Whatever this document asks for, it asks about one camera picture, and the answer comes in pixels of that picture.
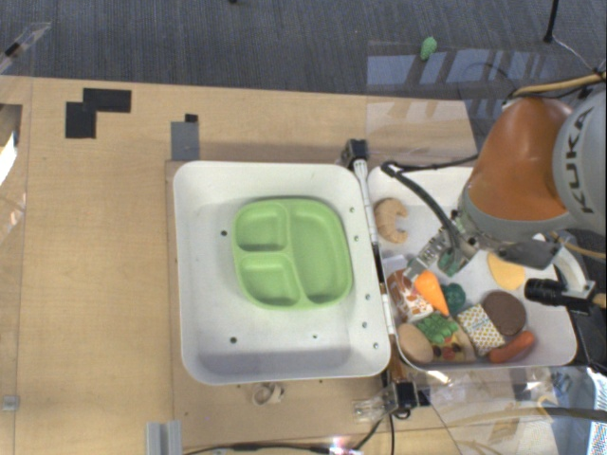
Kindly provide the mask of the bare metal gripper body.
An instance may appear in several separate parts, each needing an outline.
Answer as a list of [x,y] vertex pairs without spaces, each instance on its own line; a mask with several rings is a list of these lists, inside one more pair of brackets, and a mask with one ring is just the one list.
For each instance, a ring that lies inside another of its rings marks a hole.
[[457,230],[442,227],[414,257],[416,264],[430,267],[464,267],[478,252]]

